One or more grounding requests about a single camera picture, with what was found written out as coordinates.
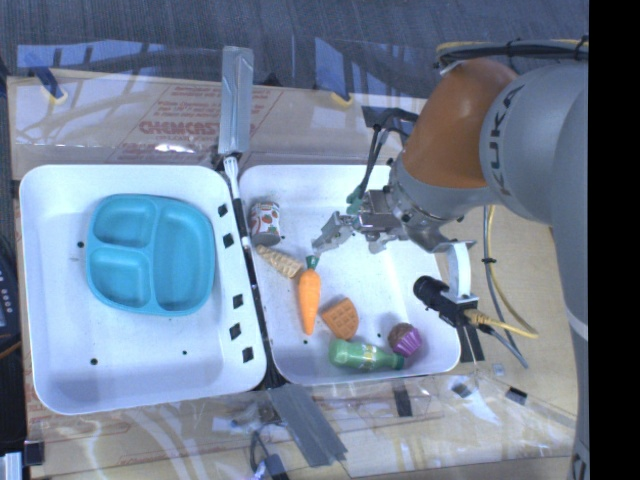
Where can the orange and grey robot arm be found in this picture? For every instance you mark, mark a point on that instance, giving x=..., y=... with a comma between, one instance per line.
x=530, y=138

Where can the orange carrot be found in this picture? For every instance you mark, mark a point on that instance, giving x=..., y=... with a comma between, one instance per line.
x=309, y=298

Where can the orange waffle biscuit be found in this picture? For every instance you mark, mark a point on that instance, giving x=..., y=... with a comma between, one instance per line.
x=342, y=319

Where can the green bottle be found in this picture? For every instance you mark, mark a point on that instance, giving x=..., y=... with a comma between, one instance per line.
x=357, y=355

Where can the purple and brown cupcake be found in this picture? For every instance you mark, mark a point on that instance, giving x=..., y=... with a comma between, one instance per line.
x=407, y=342

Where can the black cylinder on white bracket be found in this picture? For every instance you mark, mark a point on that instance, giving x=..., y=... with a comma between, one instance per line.
x=452, y=308

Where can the white can with orange print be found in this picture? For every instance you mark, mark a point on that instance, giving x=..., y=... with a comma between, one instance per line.
x=265, y=223

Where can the white plastic tray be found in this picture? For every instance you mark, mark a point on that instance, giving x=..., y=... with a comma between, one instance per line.
x=390, y=293
x=135, y=363

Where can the brown cardboard board red print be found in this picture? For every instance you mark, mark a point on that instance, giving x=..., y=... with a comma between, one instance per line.
x=165, y=113

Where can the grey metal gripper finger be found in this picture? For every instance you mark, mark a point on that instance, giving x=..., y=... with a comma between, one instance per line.
x=350, y=220
x=327, y=235

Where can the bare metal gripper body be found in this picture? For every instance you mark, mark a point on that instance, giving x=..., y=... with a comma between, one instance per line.
x=382, y=215

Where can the beige waffle cone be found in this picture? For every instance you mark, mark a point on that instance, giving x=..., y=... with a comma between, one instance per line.
x=280, y=262

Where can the blue divided plate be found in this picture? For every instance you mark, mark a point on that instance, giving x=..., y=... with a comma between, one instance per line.
x=180, y=248

